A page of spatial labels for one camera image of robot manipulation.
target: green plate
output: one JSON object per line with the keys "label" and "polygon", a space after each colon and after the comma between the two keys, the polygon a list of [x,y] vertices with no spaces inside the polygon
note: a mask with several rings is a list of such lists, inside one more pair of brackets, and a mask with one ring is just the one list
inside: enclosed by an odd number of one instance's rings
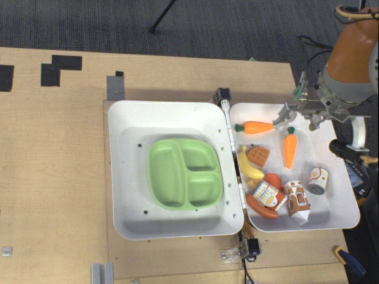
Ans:
{"label": "green plate", "polygon": [[165,139],[154,143],[147,158],[149,187],[154,200],[175,210],[212,206],[223,195],[217,154],[207,143]]}

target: dark floor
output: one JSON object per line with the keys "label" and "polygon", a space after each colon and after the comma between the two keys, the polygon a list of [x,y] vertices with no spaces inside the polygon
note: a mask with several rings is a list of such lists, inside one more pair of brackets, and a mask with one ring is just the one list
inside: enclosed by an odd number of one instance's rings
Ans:
{"label": "dark floor", "polygon": [[[296,35],[333,45],[339,4],[359,0],[178,0],[156,34],[147,32],[169,0],[0,0],[0,46],[289,62],[298,80],[304,56]],[[367,5],[378,5],[368,0]],[[311,56],[316,51],[309,51]],[[311,65],[311,78],[327,55]],[[378,98],[355,113],[367,122],[378,156]],[[339,130],[351,138],[348,127]],[[370,171],[378,195],[378,173]]]}

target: toy carrot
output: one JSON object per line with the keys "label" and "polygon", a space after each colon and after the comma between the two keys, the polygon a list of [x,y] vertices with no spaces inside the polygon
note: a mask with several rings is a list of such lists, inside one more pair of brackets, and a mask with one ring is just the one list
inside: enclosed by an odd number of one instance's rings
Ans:
{"label": "toy carrot", "polygon": [[235,129],[236,131],[243,131],[246,134],[253,135],[272,130],[274,129],[274,126],[271,123],[249,121],[244,125],[236,124]]}
{"label": "toy carrot", "polygon": [[284,155],[285,155],[285,164],[287,168],[290,169],[292,162],[295,158],[295,152],[297,147],[297,137],[294,135],[295,128],[288,128],[288,136],[284,139]]}

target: toy banana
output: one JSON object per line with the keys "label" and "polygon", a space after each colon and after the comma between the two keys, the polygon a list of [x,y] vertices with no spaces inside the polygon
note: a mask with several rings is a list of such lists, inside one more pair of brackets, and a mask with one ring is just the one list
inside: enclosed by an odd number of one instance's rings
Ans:
{"label": "toy banana", "polygon": [[262,173],[259,169],[250,165],[245,151],[246,146],[242,146],[241,151],[238,153],[238,163],[241,172],[251,179],[263,180],[265,174]]}

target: waffle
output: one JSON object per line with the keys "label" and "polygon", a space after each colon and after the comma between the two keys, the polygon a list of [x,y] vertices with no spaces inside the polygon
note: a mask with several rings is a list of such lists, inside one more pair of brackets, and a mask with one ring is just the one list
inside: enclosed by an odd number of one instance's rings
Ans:
{"label": "waffle", "polygon": [[254,146],[246,154],[248,160],[259,167],[264,167],[270,151],[264,147]]}

